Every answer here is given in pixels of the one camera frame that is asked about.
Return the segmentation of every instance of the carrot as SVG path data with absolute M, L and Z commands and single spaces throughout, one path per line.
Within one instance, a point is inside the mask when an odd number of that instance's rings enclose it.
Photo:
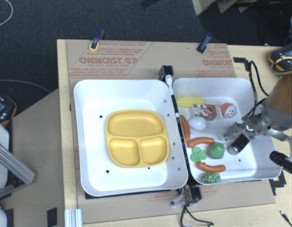
M 219 173 L 226 170 L 226 167 L 224 165 L 209 166 L 201 161 L 197 162 L 197 168 L 204 172 L 213 172 L 213 173 Z
M 180 115 L 180 122 L 182 124 L 185 142 L 190 140 L 190 126 L 184 115 Z
M 198 144 L 208 144 L 211 145 L 214 143 L 214 139 L 211 137 L 196 137 L 187 142 L 188 148 L 193 148 Z

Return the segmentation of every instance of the egg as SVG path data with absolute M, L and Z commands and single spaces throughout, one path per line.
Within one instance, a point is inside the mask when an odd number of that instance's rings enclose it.
M 193 117 L 188 120 L 188 124 L 195 131 L 203 131 L 207 128 L 207 120 L 203 117 Z

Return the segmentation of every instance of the white cable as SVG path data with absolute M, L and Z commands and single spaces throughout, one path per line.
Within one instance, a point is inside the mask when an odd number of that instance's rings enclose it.
M 10 5 L 11 13 L 10 13 L 10 16 L 4 22 L 2 22 L 0 24 L 0 26 L 5 24 L 6 22 L 8 22 L 10 20 L 10 18 L 13 16 L 13 13 L 14 13 L 13 5 L 10 3 L 10 1 L 8 1 L 8 0 L 4 0 L 4 1 L 6 1 Z

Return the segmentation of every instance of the white tray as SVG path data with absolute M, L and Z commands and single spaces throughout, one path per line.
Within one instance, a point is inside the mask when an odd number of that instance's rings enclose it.
M 269 159 L 269 155 L 275 150 L 270 136 L 259 135 L 250 140 L 249 144 L 237 155 L 231 155 L 227 148 L 235 140 L 224 140 L 224 134 L 234 123 L 241 123 L 241 118 L 254 106 L 253 91 L 249 81 L 239 78 L 194 78 L 177 79 L 173 84 L 174 95 L 180 97 L 202 97 L 206 104 L 221 106 L 228 102 L 236 105 L 237 114 L 232 118 L 215 117 L 207 121 L 207 128 L 197 132 L 191 129 L 191 139 L 207 136 L 216 142 L 224 144 L 226 150 L 222 159 L 207 157 L 204 162 L 208 165 L 225 165 L 226 171 L 220 173 L 221 180 L 218 183 L 252 181 L 259 179 L 271 179 L 281 173 L 281 167 Z M 190 118 L 188 108 L 179 107 L 179 113 L 188 120 Z M 206 150 L 208 145 L 199 144 Z M 192 149 L 187 148 L 189 165 L 193 178 L 201 184 L 208 184 L 201 180 L 204 172 L 197 169 L 191 161 Z
M 188 180 L 174 108 L 167 85 L 158 80 L 82 80 L 74 88 L 81 183 L 92 196 L 179 189 Z M 145 109 L 164 120 L 169 156 L 152 167 L 128 168 L 110 158 L 107 117 L 118 110 Z

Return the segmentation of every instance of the hot dog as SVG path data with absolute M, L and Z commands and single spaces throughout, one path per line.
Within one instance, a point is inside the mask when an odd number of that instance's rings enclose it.
M 197 168 L 204 172 L 213 172 L 213 173 L 219 173 L 226 170 L 226 167 L 224 165 L 209 166 L 201 161 L 197 162 Z
M 180 115 L 180 122 L 182 124 L 185 142 L 190 140 L 190 126 L 184 115 Z
M 193 148 L 198 144 L 208 144 L 211 145 L 214 143 L 214 139 L 211 137 L 196 137 L 187 142 L 188 148 Z

